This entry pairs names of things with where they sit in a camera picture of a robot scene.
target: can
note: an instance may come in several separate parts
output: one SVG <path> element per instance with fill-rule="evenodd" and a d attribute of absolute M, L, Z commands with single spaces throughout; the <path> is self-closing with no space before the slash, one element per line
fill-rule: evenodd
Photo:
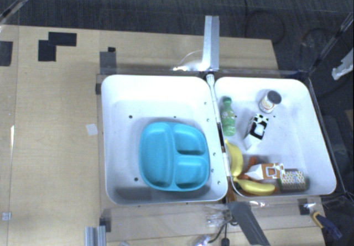
<path fill-rule="evenodd" d="M 265 113 L 271 113 L 281 101 L 282 97 L 278 92 L 269 91 L 259 102 L 259 109 Z"/>

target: yellow banana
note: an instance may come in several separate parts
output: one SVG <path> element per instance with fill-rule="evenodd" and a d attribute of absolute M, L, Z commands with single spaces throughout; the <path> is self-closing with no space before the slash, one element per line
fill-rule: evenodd
<path fill-rule="evenodd" d="M 225 139 L 225 144 L 231 154 L 231 175 L 236 178 L 241 174 L 243 169 L 243 156 L 238 146 L 229 143 L 227 139 Z"/>
<path fill-rule="evenodd" d="M 234 177 L 233 180 L 237 182 L 246 192 L 258 196 L 271 195 L 275 190 L 275 186 L 273 184 L 258 183 L 251 180 L 237 179 L 236 177 Z"/>

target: wooden table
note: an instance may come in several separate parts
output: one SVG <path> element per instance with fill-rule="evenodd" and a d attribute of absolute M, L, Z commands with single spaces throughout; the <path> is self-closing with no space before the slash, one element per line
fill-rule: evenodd
<path fill-rule="evenodd" d="M 56 62 L 39 62 L 38 40 L 48 40 L 48 32 L 77 33 L 77 46 L 57 46 Z M 169 67 L 202 49 L 202 41 L 201 36 L 19 27 L 9 246 L 83 245 L 85 227 L 98 226 L 98 142 L 86 125 L 97 125 L 99 52 L 115 47 L 120 64 Z M 220 57 L 221 66 L 278 68 L 268 40 L 221 38 Z M 316 210 L 323 213 L 319 198 L 313 200 Z M 121 231 L 131 230 L 130 237 L 135 238 L 132 216 L 139 211 L 124 211 L 131 222 Z M 267 213 L 270 211 L 255 214 L 272 245 L 324 245 L 320 228 L 309 216 L 300 216 L 296 208 L 285 215 Z M 201 222 L 196 221 L 197 231 L 191 230 L 194 235 L 175 237 L 164 232 L 159 216 L 146 219 L 150 224 L 138 229 L 140 235 L 136 237 L 146 233 L 148 239 L 129 240 L 131 246 L 192 245 L 204 228 L 208 233 L 217 231 L 205 225 L 198 227 Z M 170 219 L 176 220 L 177 226 L 185 223 L 178 221 L 177 215 Z M 155 238 L 151 229 L 168 237 Z M 248 245 L 238 227 L 229 229 L 228 237 L 231 245 Z"/>

